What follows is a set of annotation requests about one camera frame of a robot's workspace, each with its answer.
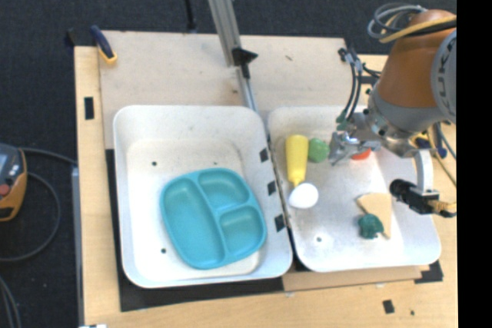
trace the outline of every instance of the white round object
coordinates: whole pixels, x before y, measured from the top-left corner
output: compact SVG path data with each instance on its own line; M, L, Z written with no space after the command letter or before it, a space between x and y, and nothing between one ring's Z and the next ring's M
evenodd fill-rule
M291 207L308 209L317 203L319 192L313 184L299 184L288 198L288 203Z

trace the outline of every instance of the black floor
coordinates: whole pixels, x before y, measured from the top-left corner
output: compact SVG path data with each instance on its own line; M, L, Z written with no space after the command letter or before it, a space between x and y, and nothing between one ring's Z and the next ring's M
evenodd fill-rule
M242 35L343 37L360 53L389 47L366 34L374 10L408 2L457 12L457 0L236 0ZM214 32L207 0L191 0L198 32ZM65 34L91 45L89 27L187 31L183 0L0 0L0 142L37 147L76 158L74 72ZM0 263L25 328L78 326L75 292L71 166L40 155L28 167L56 188L61 223L38 256ZM54 225L55 204L42 185L28 182L25 203L12 222L0 223L0 255L24 253ZM0 327L8 326L0 297Z

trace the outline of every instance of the blue plate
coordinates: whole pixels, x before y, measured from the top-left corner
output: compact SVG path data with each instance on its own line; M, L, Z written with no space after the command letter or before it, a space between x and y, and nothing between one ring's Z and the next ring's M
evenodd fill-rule
M251 255L267 228L256 197L244 179L227 168L181 175L161 193L169 237L193 268L219 268Z

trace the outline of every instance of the aluminum extrusion bar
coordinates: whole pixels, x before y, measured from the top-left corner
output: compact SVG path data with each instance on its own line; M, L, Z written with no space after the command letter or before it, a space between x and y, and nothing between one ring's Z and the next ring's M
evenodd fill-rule
M228 66L238 66L234 62L232 50L241 47L241 39L236 15L232 7L232 0L208 0L208 4L210 5L215 28L221 40L225 61ZM238 71L238 81L244 103L253 111L258 112L249 79L243 75L241 70Z

